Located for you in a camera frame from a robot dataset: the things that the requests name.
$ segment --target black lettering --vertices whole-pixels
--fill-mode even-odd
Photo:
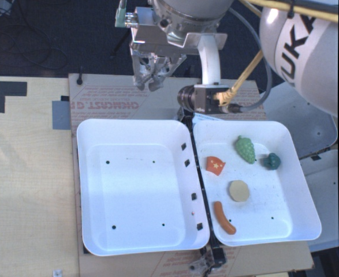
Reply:
[[[309,17],[304,16],[304,15],[301,14],[300,18],[303,21],[304,26],[305,26],[307,32],[310,34],[313,31],[313,29],[314,29],[313,23],[315,21],[315,17],[309,18]]]
[[[290,64],[291,72],[287,72],[284,67],[281,67],[281,70],[293,80],[295,78],[295,64],[285,53],[282,53],[282,58]]]
[[[303,45],[306,40],[308,39],[307,37],[301,38],[299,40],[296,40],[295,38],[295,25],[292,26],[291,31],[290,31],[290,39],[291,39],[291,45],[285,43],[284,48],[290,52],[296,59],[299,58],[299,53],[295,50],[297,46]]]

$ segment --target gray metal surface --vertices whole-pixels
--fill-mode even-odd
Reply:
[[[303,99],[288,83],[272,88],[263,106],[268,120],[289,129],[299,158],[321,151],[337,140],[333,117]]]

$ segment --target black floor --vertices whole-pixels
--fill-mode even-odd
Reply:
[[[15,0],[6,12],[1,5],[0,76],[67,77],[80,72],[80,67],[83,73],[133,75],[129,29],[114,26],[119,1]],[[147,0],[127,0],[127,12],[137,6],[147,6]],[[237,0],[232,7],[258,31],[259,18],[255,14]],[[228,34],[219,52],[221,77],[237,79],[258,46],[245,25],[231,13],[226,14],[218,32]],[[190,55],[173,76],[201,78],[201,72],[200,58]],[[256,81],[261,92],[265,90],[262,62],[249,79]],[[281,82],[273,73],[273,86]]]

